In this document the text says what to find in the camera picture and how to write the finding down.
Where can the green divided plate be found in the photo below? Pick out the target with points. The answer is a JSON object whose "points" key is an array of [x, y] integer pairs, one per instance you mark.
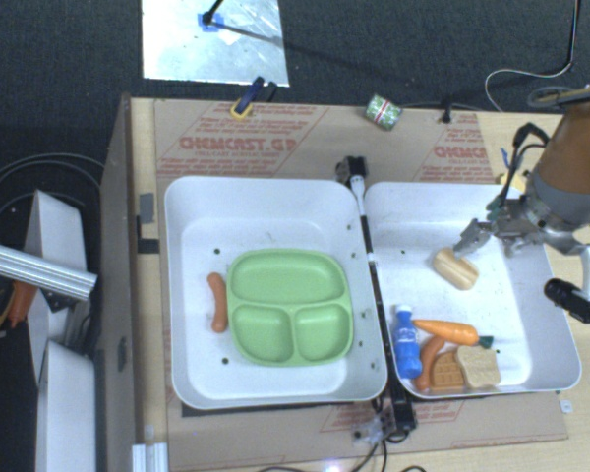
{"points": [[287, 308]]}

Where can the orange carrot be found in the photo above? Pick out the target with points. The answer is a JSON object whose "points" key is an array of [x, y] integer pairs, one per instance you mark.
{"points": [[447, 331]]}

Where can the beige bread slice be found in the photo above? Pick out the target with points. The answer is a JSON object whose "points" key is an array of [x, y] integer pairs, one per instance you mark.
{"points": [[479, 367]]}

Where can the thin black and white rod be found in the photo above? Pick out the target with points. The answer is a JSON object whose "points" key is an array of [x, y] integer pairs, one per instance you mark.
{"points": [[369, 244]]}

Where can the black cylinder on white bracket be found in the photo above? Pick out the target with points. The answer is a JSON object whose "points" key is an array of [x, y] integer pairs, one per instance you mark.
{"points": [[572, 298]]}

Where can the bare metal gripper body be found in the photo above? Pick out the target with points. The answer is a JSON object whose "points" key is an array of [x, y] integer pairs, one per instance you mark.
{"points": [[521, 221]]}

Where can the brown waffle biscuit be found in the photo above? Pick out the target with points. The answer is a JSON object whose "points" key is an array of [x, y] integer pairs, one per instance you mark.
{"points": [[445, 374]]}

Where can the white plastic tray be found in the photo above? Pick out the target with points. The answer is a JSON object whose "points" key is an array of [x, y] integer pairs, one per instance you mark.
{"points": [[270, 214], [516, 312]]}

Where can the blue bottle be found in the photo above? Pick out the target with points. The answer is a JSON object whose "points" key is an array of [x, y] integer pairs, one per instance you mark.
{"points": [[406, 344]]}

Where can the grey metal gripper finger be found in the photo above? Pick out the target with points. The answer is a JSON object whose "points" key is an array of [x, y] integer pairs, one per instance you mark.
{"points": [[474, 235], [514, 247]]}

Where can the brown cardboard board red print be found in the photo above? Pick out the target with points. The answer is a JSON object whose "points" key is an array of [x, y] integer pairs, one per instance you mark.
{"points": [[295, 138]]}

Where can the tan hot dog bun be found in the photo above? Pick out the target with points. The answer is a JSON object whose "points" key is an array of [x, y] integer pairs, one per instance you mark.
{"points": [[456, 269]]}

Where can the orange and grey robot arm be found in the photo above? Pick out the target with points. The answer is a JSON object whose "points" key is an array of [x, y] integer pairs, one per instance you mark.
{"points": [[577, 155]]}

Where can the orange sausage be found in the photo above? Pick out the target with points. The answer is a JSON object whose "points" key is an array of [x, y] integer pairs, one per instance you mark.
{"points": [[218, 303], [429, 362]]}

